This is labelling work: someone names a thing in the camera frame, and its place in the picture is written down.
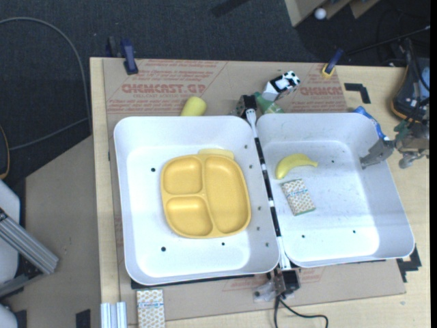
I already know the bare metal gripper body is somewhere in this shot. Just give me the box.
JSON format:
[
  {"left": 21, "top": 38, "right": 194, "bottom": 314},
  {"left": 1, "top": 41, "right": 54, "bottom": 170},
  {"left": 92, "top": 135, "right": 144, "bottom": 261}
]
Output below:
[{"left": 391, "top": 137, "right": 431, "bottom": 154}]

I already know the blue packet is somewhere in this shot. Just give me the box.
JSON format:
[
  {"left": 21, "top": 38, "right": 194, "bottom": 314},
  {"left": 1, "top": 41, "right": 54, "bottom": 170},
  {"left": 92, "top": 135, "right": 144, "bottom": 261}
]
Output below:
[{"left": 352, "top": 105, "right": 391, "bottom": 141}]

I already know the white plastic tray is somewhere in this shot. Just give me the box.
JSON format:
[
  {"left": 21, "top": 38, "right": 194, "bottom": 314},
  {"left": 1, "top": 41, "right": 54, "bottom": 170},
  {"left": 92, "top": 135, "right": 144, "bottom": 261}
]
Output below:
[
  {"left": 255, "top": 111, "right": 417, "bottom": 269},
  {"left": 113, "top": 115, "right": 281, "bottom": 286}
]

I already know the yellow patterned carton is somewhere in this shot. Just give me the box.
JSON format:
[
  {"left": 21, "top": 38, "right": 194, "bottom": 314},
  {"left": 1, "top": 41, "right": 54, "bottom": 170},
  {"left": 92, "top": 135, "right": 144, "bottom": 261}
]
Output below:
[
  {"left": 280, "top": 178, "right": 317, "bottom": 217},
  {"left": 135, "top": 288, "right": 167, "bottom": 328}
]

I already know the yellow banana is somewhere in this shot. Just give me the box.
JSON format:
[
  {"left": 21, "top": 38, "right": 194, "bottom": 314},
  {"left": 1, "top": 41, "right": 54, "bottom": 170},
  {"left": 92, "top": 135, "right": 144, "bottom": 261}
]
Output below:
[{"left": 274, "top": 153, "right": 320, "bottom": 180}]

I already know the thin black and white rod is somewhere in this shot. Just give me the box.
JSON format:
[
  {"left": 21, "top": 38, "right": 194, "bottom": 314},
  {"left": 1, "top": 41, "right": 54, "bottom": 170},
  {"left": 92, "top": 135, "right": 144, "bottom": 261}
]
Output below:
[{"left": 246, "top": 109, "right": 290, "bottom": 271}]

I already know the green bottle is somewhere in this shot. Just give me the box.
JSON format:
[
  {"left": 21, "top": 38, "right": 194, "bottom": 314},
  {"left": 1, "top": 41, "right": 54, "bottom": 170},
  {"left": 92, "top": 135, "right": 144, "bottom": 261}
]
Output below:
[{"left": 254, "top": 91, "right": 285, "bottom": 115}]

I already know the black and white cow carton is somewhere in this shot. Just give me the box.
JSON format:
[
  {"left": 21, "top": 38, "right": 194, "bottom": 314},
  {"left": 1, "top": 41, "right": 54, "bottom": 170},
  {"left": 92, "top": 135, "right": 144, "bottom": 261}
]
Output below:
[{"left": 261, "top": 70, "right": 302, "bottom": 103}]

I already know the yellow divided plate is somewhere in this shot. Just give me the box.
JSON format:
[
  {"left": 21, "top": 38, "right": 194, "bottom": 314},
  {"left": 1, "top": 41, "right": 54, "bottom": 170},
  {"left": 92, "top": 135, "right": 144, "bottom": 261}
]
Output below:
[{"left": 160, "top": 154, "right": 253, "bottom": 241}]

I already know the brown cardboard board red print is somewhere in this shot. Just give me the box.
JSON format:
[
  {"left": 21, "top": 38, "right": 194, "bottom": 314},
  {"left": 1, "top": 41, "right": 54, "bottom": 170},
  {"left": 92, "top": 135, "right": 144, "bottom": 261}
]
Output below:
[{"left": 101, "top": 57, "right": 408, "bottom": 299}]

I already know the yellow cylinder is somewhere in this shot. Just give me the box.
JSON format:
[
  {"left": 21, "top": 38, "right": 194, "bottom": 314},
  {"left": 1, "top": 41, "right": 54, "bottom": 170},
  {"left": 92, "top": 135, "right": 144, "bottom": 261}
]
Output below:
[{"left": 180, "top": 96, "right": 208, "bottom": 118}]

